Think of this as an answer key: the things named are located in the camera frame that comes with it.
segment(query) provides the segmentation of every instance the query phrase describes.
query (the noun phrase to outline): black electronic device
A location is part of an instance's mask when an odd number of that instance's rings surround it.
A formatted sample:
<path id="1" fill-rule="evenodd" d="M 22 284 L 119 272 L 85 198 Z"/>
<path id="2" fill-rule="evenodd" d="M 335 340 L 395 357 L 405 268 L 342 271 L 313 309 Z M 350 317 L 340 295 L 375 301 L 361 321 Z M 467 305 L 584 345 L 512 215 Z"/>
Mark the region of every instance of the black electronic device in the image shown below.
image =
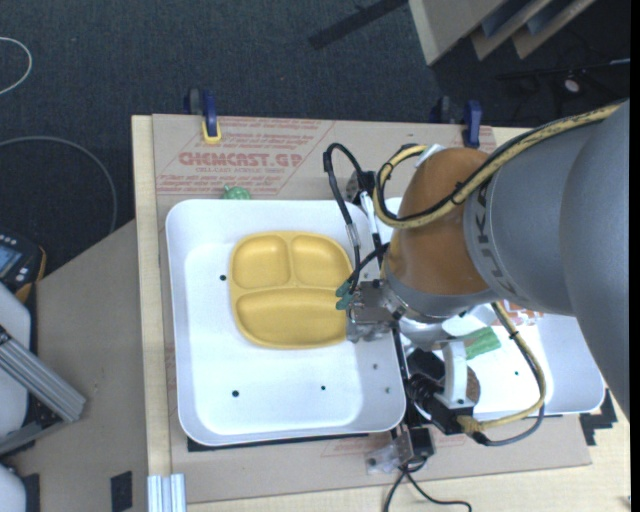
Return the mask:
<path id="1" fill-rule="evenodd" d="M 0 226 L 0 282 L 22 302 L 44 274 L 46 254 L 31 240 Z"/>

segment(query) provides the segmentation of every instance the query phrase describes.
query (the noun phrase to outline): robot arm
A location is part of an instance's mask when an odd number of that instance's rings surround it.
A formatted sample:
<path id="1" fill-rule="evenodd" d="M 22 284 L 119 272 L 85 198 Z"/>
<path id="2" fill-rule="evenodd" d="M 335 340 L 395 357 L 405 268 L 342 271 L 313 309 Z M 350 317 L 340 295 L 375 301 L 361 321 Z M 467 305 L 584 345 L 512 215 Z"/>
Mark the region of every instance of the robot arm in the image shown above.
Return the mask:
<path id="1" fill-rule="evenodd" d="M 448 319 L 502 299 L 574 316 L 629 418 L 629 115 L 626 101 L 545 125 L 492 155 L 435 152 L 394 215 L 384 183 L 424 148 L 399 152 L 372 190 L 378 217 L 394 228 L 383 279 L 358 287 L 350 339 L 372 339 L 395 319 L 428 351 Z"/>

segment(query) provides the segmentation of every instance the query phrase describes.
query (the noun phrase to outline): white cable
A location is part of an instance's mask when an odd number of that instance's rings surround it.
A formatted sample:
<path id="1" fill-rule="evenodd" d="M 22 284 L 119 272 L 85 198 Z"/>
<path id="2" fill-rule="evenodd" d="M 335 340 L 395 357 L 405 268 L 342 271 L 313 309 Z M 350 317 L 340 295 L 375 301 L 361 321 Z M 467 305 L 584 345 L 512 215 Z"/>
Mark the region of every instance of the white cable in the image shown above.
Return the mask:
<path id="1" fill-rule="evenodd" d="M 0 89 L 0 96 L 2 96 L 3 94 L 5 94 L 5 93 L 7 93 L 9 91 L 12 91 L 16 87 L 18 87 L 22 82 L 24 82 L 27 79 L 27 77 L 31 73 L 31 68 L 33 67 L 33 57 L 31 56 L 31 52 L 29 51 L 29 48 L 27 48 L 24 44 L 22 44 L 20 41 L 18 41 L 16 39 L 11 39 L 10 37 L 0 36 L 0 41 L 6 41 L 7 43 L 13 43 L 13 44 L 18 45 L 27 54 L 27 58 L 29 59 L 29 64 L 27 65 L 27 70 L 24 72 L 22 77 L 17 82 L 15 82 L 14 84 L 10 85 L 9 87 L 7 87 L 5 89 Z"/>
<path id="2" fill-rule="evenodd" d="M 107 170 L 105 165 L 100 160 L 98 160 L 97 156 L 91 153 L 88 149 L 85 149 L 79 144 L 76 144 L 75 142 L 61 139 L 60 137 L 52 137 L 49 135 L 27 135 L 25 137 L 16 137 L 15 139 L 0 141 L 0 149 L 7 146 L 12 146 L 14 144 L 22 144 L 23 142 L 54 142 L 56 144 L 63 144 L 65 146 L 77 149 L 78 151 L 89 157 L 91 160 L 93 160 L 93 162 L 98 166 L 100 172 L 102 172 L 103 176 L 107 180 L 107 183 L 109 184 L 111 199 L 113 201 L 113 211 L 111 214 L 111 225 L 109 227 L 109 234 L 115 231 L 116 221 L 118 220 L 118 193 L 116 192 L 116 186 L 113 182 L 113 179 L 111 178 L 111 175 L 109 174 L 109 171 Z"/>

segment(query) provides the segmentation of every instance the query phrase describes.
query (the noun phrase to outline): green object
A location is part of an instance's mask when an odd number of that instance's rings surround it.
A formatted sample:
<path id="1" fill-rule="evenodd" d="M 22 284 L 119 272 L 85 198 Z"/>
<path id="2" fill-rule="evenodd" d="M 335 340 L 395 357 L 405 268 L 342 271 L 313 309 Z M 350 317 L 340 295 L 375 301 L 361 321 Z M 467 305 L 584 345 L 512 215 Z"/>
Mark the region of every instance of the green object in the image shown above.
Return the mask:
<path id="1" fill-rule="evenodd" d="M 251 199 L 251 194 L 246 188 L 225 185 L 222 199 Z"/>
<path id="2" fill-rule="evenodd" d="M 344 294 L 351 288 L 351 282 L 347 279 L 340 285 L 340 288 L 336 290 L 336 297 L 344 297 Z"/>
<path id="3" fill-rule="evenodd" d="M 491 352 L 492 350 L 496 350 L 502 346 L 500 344 L 500 340 L 496 336 L 496 333 L 491 327 L 478 329 L 477 331 L 474 331 L 464 337 L 464 339 L 473 338 L 475 338 L 475 341 L 471 345 L 466 347 L 467 361 L 469 359 L 473 359 L 476 356 L 479 356 L 480 354 Z"/>
<path id="4" fill-rule="evenodd" d="M 347 309 L 347 307 L 349 306 L 349 303 L 351 302 L 351 299 L 353 299 L 353 293 L 351 292 L 347 292 L 345 293 L 342 298 L 336 302 L 336 309 L 338 311 L 344 311 Z"/>

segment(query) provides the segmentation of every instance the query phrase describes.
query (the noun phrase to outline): blue clamp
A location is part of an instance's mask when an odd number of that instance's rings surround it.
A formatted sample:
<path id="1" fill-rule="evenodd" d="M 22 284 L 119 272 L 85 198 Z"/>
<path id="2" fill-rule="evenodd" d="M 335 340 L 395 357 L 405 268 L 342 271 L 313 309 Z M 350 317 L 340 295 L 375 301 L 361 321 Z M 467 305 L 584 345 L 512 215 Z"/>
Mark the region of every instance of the blue clamp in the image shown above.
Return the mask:
<path id="1" fill-rule="evenodd" d="M 464 106 L 464 124 L 466 128 L 462 130 L 462 140 L 468 148 L 480 146 L 480 120 L 482 119 L 482 109 L 480 102 L 476 100 L 467 101 Z"/>
<path id="2" fill-rule="evenodd" d="M 216 103 L 213 92 L 205 89 L 189 89 L 184 97 L 185 114 L 203 116 L 202 135 L 208 144 L 216 144 L 222 138 L 220 121 L 216 114 Z"/>

